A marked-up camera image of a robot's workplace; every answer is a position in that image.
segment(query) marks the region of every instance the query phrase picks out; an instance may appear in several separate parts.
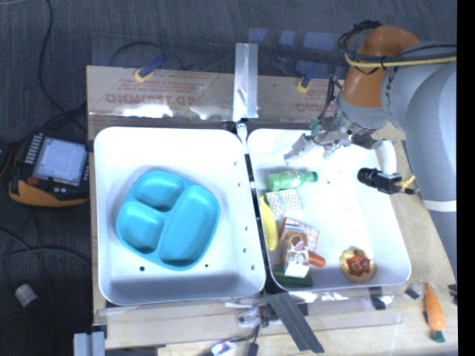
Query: white tray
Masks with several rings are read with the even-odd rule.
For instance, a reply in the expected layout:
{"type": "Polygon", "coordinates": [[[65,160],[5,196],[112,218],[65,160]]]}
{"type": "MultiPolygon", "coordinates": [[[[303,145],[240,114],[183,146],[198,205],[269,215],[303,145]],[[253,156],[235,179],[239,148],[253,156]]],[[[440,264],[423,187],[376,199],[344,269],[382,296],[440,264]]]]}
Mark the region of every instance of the white tray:
{"type": "Polygon", "coordinates": [[[265,283],[249,176],[239,139],[228,131],[106,128],[94,142],[99,287],[117,305],[251,297],[265,283]],[[150,170],[164,170],[209,189],[220,219],[203,259],[174,271],[129,251],[115,222],[130,187],[150,170]]]}
{"type": "MultiPolygon", "coordinates": [[[[303,211],[289,216],[320,231],[316,253],[323,256],[327,263],[323,268],[311,268],[312,288],[299,290],[334,290],[404,283],[410,276],[410,260],[390,198],[362,184],[356,177],[360,168],[380,169],[376,152],[351,145],[338,149],[329,159],[325,159],[324,149],[314,146],[307,155],[286,165],[284,154],[290,151],[302,133],[257,129],[248,138],[255,187],[259,195],[266,192],[265,177],[268,173],[291,168],[318,173],[317,182],[298,188],[303,211]],[[365,250],[375,263],[376,273],[365,283],[350,282],[340,270],[340,255],[351,246],[365,250]]],[[[280,262],[280,252],[281,244],[269,253],[271,266],[280,262]]]]}

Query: green bottle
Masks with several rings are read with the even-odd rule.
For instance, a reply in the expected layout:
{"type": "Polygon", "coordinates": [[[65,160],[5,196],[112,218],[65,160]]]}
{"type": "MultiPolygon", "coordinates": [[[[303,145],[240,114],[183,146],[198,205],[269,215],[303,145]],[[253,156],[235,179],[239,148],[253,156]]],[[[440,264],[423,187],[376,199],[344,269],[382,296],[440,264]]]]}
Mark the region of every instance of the green bottle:
{"type": "Polygon", "coordinates": [[[283,173],[267,174],[266,187],[269,191],[279,191],[285,188],[297,188],[305,182],[317,182],[318,175],[314,171],[304,173],[303,171],[290,170],[283,173]]]}

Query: robotic arm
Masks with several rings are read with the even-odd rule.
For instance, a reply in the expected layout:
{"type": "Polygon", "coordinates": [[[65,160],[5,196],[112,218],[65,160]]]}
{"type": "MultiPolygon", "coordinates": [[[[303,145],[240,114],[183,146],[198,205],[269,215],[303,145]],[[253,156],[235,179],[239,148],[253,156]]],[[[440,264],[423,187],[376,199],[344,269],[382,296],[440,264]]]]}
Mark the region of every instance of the robotic arm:
{"type": "Polygon", "coordinates": [[[351,67],[334,99],[335,114],[324,117],[326,105],[310,125],[312,134],[292,146],[286,161],[310,143],[324,146],[327,154],[351,144],[376,148],[381,143],[371,134],[391,121],[405,133],[410,167],[457,281],[456,48],[421,43],[406,30],[377,22],[356,25],[338,45],[351,67]],[[349,40],[368,29],[351,53],[349,40]]]}

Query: dark floor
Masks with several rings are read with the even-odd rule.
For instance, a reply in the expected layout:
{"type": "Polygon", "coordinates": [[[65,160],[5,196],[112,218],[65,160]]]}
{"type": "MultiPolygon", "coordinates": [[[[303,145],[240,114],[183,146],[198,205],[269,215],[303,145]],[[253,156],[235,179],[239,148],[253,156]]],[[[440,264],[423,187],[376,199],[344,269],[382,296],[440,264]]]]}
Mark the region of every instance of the dark floor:
{"type": "MultiPolygon", "coordinates": [[[[84,108],[86,65],[141,65],[140,57],[154,54],[138,44],[136,52],[112,58],[112,38],[159,42],[174,54],[171,69],[230,73],[232,62],[209,49],[257,42],[260,73],[287,76],[301,75],[310,62],[338,64],[335,40],[366,19],[404,27],[421,40],[457,41],[457,0],[9,1],[16,0],[0,0],[4,142],[84,108]]],[[[85,110],[72,117],[55,129],[85,137],[85,110]]],[[[91,326],[89,204],[33,208],[12,201],[7,182],[8,172],[0,190],[0,355],[72,355],[73,333],[91,326]],[[14,297],[22,283],[38,294],[39,311],[26,312],[14,297]]]]}

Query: blue divided plate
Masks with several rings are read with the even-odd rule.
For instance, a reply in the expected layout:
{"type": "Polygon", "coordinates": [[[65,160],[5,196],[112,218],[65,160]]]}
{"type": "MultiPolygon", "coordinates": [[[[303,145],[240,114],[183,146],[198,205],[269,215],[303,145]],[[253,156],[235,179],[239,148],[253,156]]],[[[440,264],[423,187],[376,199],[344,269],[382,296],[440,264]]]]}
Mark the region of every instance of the blue divided plate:
{"type": "Polygon", "coordinates": [[[125,197],[117,235],[135,254],[186,270],[206,253],[219,218],[219,202],[210,191],[176,174],[149,171],[125,197]]]}

